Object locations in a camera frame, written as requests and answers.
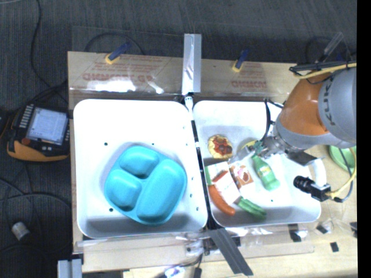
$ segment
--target toy hot dog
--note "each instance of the toy hot dog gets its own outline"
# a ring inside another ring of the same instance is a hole
[[[226,174],[227,171],[225,172],[222,172],[221,174],[219,174],[217,177],[222,177]],[[213,184],[210,184],[208,185],[208,190],[209,190],[209,196],[212,200],[212,202],[214,203],[214,205],[222,212],[226,213],[227,215],[229,216],[233,216],[235,215],[236,213],[236,210],[229,206],[225,201],[224,199],[221,197],[221,195],[219,194],[218,190],[216,189],[215,185]]]

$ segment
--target green toy bottle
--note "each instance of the green toy bottle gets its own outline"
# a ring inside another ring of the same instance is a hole
[[[262,180],[265,189],[268,191],[273,191],[274,189],[278,188],[280,183],[274,175],[270,165],[257,155],[253,155],[252,160],[254,162],[255,171]]]

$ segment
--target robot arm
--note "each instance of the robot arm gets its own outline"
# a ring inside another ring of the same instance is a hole
[[[299,80],[279,114],[260,156],[296,156],[315,145],[357,144],[357,68]]]

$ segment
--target black cable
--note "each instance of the black cable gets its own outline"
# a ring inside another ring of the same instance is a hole
[[[333,75],[329,75],[328,77],[326,77],[325,79],[321,80],[321,81],[316,81],[316,82],[311,82],[308,78],[306,78],[306,81],[310,84],[310,85],[318,85],[320,83],[324,83],[326,81],[328,81],[329,79],[332,79],[333,78]]]
[[[279,104],[279,103],[276,103],[276,102],[273,102],[272,100],[270,99],[267,99],[267,102],[272,104],[272,105],[275,105],[276,107],[278,108],[283,108],[283,105],[282,104]]]
[[[105,32],[105,33],[101,33],[101,34],[98,34],[97,36],[93,37],[86,45],[85,45],[85,48],[84,48],[84,52],[88,52],[90,50],[90,47],[93,45],[94,42],[96,42],[98,39],[104,37],[104,36],[118,36],[118,37],[122,37],[122,38],[125,38],[127,40],[130,40],[131,42],[134,43],[134,45],[139,49],[140,53],[142,55],[145,55],[144,52],[142,51],[142,49],[140,48],[140,46],[138,45],[138,43],[136,43],[132,38],[130,38],[129,36],[126,36],[124,34],[121,34],[121,33],[118,33],[118,32]]]
[[[304,48],[304,57],[305,57],[305,61],[307,63],[310,63],[311,61],[309,60],[309,47],[310,47],[310,44],[312,44],[313,42],[318,42],[319,39],[323,39],[323,40],[327,40],[327,41],[330,41],[332,38],[330,37],[326,37],[326,36],[314,36],[312,39],[310,39],[307,44],[305,45],[305,48]],[[345,52],[345,59],[348,60],[349,58],[352,60],[352,56],[354,54],[357,53],[356,52],[350,52],[349,49],[348,49],[348,46],[347,44],[345,43],[344,40],[341,41],[341,43],[344,45],[344,51],[342,53]]]
[[[21,249],[22,253],[24,252],[24,250],[28,250],[28,251],[32,251],[32,252],[37,253],[45,261],[45,264],[50,259],[50,257],[48,257],[48,255],[43,250],[41,250],[40,248],[38,248],[36,246],[32,246],[32,245],[28,245],[28,244],[15,244],[15,245],[10,245],[8,247],[5,247],[2,250],[0,250],[0,256],[8,254],[10,251],[14,251],[14,250],[17,250],[17,249]],[[41,264],[41,266],[39,267],[38,277],[44,277],[43,269],[44,269],[43,264]]]
[[[24,164],[24,170],[26,171],[26,176],[27,176],[28,192],[29,193],[32,193],[31,178],[30,178],[30,173],[28,171],[28,168],[27,168],[27,164],[26,163]],[[41,229],[40,218],[39,218],[39,215],[38,215],[38,213],[36,211],[33,198],[30,199],[30,203],[32,205],[32,209],[31,209],[31,215],[30,215],[30,223],[29,223],[28,227],[31,227],[31,225],[32,225],[32,219],[33,219],[33,216],[35,214],[36,215],[36,220],[37,220],[36,223],[37,223],[37,226],[38,226],[38,229],[39,229],[39,232],[40,232],[40,236],[42,236],[42,229]]]
[[[48,193],[28,193],[28,194],[25,194],[18,187],[16,187],[15,185],[9,183],[7,180],[5,180],[2,177],[0,177],[0,183],[1,184],[4,184],[4,185],[7,185],[9,188],[12,188],[12,189],[14,189],[15,191],[17,191],[19,193],[19,195],[17,195],[17,196],[5,197],[4,199],[1,199],[0,200],[0,203],[3,202],[3,205],[4,205],[3,209],[6,208],[7,202],[9,200],[19,199],[19,198],[26,198],[30,202],[30,199],[32,199],[34,197],[42,197],[42,198],[53,199],[53,200],[61,203],[62,205],[64,205],[67,208],[68,211],[71,211],[71,206],[67,202],[65,202],[64,200],[62,200],[61,198],[59,198],[59,197],[57,197],[55,195],[51,195],[51,194],[48,194]],[[71,244],[72,244],[72,238],[70,238],[68,240],[68,242],[66,242],[61,247],[59,247],[59,248],[57,248],[55,250],[45,250],[44,249],[44,251],[47,254],[56,254],[56,253],[59,253],[59,252],[63,251],[66,247],[70,246]]]
[[[344,152],[341,150],[341,148],[339,148],[339,152],[341,154],[341,157],[344,160],[345,165],[347,166],[349,176],[352,176],[352,171],[350,170],[349,163],[348,163],[347,159],[345,158]],[[347,199],[349,199],[350,195],[352,194],[352,191],[353,191],[353,181],[350,183],[349,191],[348,191],[347,195],[343,198],[334,197],[334,201],[338,202],[338,203],[344,203]]]
[[[36,0],[37,2],[37,5],[38,5],[38,20],[37,20],[37,23],[36,23],[36,27],[35,27],[35,30],[34,30],[34,33],[32,35],[32,41],[31,41],[31,50],[30,50],[30,62],[31,62],[31,68],[33,70],[33,72],[35,73],[35,75],[37,76],[37,78],[43,82],[47,87],[52,87],[48,81],[46,81],[37,71],[36,67],[35,67],[35,63],[34,63],[34,53],[35,53],[35,44],[36,44],[36,37],[37,37],[37,34],[38,34],[38,31],[40,29],[40,25],[41,25],[41,18],[42,18],[42,8],[41,8],[41,4],[40,4],[40,0]],[[62,99],[64,102],[66,102],[68,104],[68,101],[60,94],[60,93],[57,93]]]
[[[264,105],[265,105],[265,113],[267,115],[267,123],[265,125],[265,133],[260,139],[260,141],[263,141],[268,136],[269,128],[271,127],[271,124],[272,124],[271,111],[269,110],[268,100],[266,98],[264,99]]]
[[[199,266],[201,266],[202,257],[203,257],[203,254],[201,254],[200,257],[199,257],[199,262],[198,262],[197,268],[199,268]]]
[[[63,81],[61,84],[56,86],[51,86],[46,90],[38,93],[35,97],[33,97],[30,101],[34,102],[45,102],[54,96],[59,90],[67,87],[67,80]]]
[[[23,170],[19,171],[16,175],[15,175],[15,180],[17,180],[18,176],[23,172]],[[23,192],[17,188],[15,185],[7,182],[7,180],[5,180],[4,178],[0,177],[0,182],[2,181],[3,184],[5,184],[7,186],[7,189],[5,190],[5,195],[3,197],[3,199],[0,200],[0,202],[4,202],[6,203],[7,200],[8,200],[8,197],[9,197],[9,192],[11,189],[14,189],[15,191],[17,191],[18,193],[20,194],[23,194]],[[12,230],[12,225],[10,224],[9,222],[9,215],[8,215],[8,211],[6,210],[6,205],[3,206],[3,214],[5,215],[5,219],[6,219],[6,222],[8,224],[8,227],[10,230]],[[30,226],[31,222],[32,222],[32,213],[33,213],[33,210],[31,210],[31,215],[30,215],[30,220],[28,221],[28,226]]]
[[[356,62],[357,61],[335,61],[335,62],[325,62],[325,63],[315,63],[315,64],[303,64],[303,65],[292,66],[289,68],[289,71],[293,72],[296,75],[302,76],[302,74],[300,74],[299,71],[308,71],[308,70],[319,71],[322,69],[333,68],[336,66],[354,64]]]
[[[196,260],[188,263],[188,264],[180,264],[179,266],[182,266],[182,267],[188,267],[188,266],[194,266],[194,265],[200,265],[201,264],[201,261],[202,261],[202,256],[203,256],[203,253],[201,253]]]

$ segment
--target blue plate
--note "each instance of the blue plate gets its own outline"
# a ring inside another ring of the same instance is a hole
[[[123,215],[155,226],[171,218],[186,186],[186,171],[177,162],[135,145],[114,163],[104,184],[104,196]]]

